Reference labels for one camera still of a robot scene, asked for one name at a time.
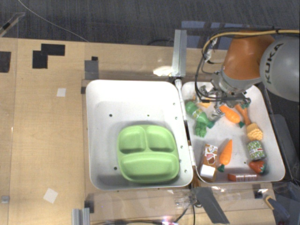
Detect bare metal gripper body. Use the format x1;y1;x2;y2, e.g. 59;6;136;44
202;71;252;109

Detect short thick orange carrot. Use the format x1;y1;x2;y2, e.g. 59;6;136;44
219;104;246;128

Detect green plastic bottle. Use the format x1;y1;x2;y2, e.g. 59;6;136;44
185;100;216;129

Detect green grapes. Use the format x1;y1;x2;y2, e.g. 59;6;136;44
194;122;208;138

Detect white plastic tray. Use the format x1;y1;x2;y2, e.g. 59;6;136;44
85;79;194;191
181;81;286;184

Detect thin orange carrot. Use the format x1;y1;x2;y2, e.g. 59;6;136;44
235;101;253;127

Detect long orange carrot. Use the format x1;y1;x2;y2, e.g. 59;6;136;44
217;139;233;173

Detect yellow corn cob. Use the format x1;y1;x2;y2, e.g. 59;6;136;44
246;123;263;141

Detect brown and white carton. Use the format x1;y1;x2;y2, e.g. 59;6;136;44
199;143;219;182

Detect green and white can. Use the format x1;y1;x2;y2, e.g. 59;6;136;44
246;140;267;162

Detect red strawberry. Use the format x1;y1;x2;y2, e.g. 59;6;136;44
248;160;268;175

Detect orange and white packet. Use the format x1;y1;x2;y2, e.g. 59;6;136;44
227;173;258;182

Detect green divided plate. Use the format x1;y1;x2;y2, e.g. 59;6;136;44
117;124;181;185

